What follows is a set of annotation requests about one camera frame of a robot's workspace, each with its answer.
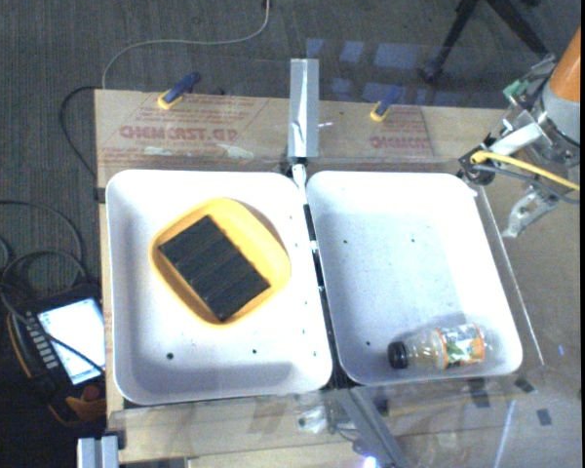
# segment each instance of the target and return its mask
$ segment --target white cable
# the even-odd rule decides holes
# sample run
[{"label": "white cable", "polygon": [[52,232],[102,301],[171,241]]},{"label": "white cable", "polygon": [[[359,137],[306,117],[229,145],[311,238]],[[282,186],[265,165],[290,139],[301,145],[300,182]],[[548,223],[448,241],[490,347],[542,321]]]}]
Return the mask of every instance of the white cable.
[{"label": "white cable", "polygon": [[104,68],[104,72],[101,75],[101,87],[106,90],[106,75],[108,74],[108,70],[110,69],[110,66],[113,64],[113,62],[115,62],[115,60],[117,60],[120,56],[122,56],[123,54],[125,54],[127,51],[129,51],[131,49],[135,49],[136,47],[142,47],[144,45],[155,45],[155,44],[160,44],[160,43],[178,43],[178,44],[184,44],[184,45],[231,45],[231,44],[235,44],[235,43],[247,42],[248,40],[252,40],[257,35],[259,35],[262,31],[264,31],[264,28],[266,27],[266,25],[269,22],[269,10],[270,10],[270,0],[265,0],[264,22],[262,23],[262,26],[258,29],[258,31],[255,31],[251,35],[243,37],[243,38],[232,38],[230,40],[220,40],[220,41],[215,41],[215,42],[200,42],[200,41],[182,40],[182,39],[149,40],[146,42],[135,43],[129,47],[126,47],[121,52],[119,52],[114,58],[112,58],[110,60],[110,62],[108,63],[108,65]]}]

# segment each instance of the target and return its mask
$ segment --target white plastic tray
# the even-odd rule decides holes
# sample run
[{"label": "white plastic tray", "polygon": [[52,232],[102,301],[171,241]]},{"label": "white plastic tray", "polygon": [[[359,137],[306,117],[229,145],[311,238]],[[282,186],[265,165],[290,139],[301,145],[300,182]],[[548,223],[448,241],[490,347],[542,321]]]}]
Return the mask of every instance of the white plastic tray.
[{"label": "white plastic tray", "polygon": [[[504,374],[522,345],[473,191],[445,174],[320,172],[308,181],[338,356],[360,384]],[[393,370],[390,341],[434,324],[479,323],[482,364]]]},{"label": "white plastic tray", "polygon": [[[271,222],[292,264],[287,286],[238,323],[205,325],[150,268],[152,237],[195,205],[228,197]],[[332,373],[300,195],[269,173],[128,170],[106,188],[115,380],[140,405],[303,393]]]}]

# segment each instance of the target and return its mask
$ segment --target black bottle cap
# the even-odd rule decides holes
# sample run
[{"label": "black bottle cap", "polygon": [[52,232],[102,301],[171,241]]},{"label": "black bottle cap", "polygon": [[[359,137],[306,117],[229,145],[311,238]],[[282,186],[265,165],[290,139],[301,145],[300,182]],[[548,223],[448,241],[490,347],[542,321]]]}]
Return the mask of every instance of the black bottle cap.
[{"label": "black bottle cap", "polygon": [[408,366],[408,352],[403,341],[393,341],[388,345],[388,361],[395,370],[404,370]]}]

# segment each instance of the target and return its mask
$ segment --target blue and yellow clamp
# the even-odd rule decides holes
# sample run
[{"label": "blue and yellow clamp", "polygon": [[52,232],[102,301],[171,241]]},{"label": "blue and yellow clamp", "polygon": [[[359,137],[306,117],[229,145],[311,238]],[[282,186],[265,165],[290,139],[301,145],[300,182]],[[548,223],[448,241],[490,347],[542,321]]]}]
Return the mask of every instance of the blue and yellow clamp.
[{"label": "blue and yellow clamp", "polygon": [[390,92],[384,97],[380,102],[378,102],[372,111],[370,112],[370,117],[374,121],[383,121],[388,116],[388,111],[390,110],[390,106],[394,103],[394,101],[399,96],[399,89],[397,87],[392,87]]},{"label": "blue and yellow clamp", "polygon": [[193,92],[193,87],[201,79],[202,75],[197,71],[187,74],[170,89],[158,96],[158,105],[163,109],[170,109],[174,104],[181,101],[184,94]]}]

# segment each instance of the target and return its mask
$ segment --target clear bottle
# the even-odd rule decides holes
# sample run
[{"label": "clear bottle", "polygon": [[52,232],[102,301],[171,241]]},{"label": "clear bottle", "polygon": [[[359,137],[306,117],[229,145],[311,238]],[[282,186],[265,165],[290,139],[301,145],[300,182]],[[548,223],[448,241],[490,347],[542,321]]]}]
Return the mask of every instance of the clear bottle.
[{"label": "clear bottle", "polygon": [[388,345],[388,361],[396,370],[447,370],[481,363],[491,350],[488,336],[476,324],[416,332]]}]

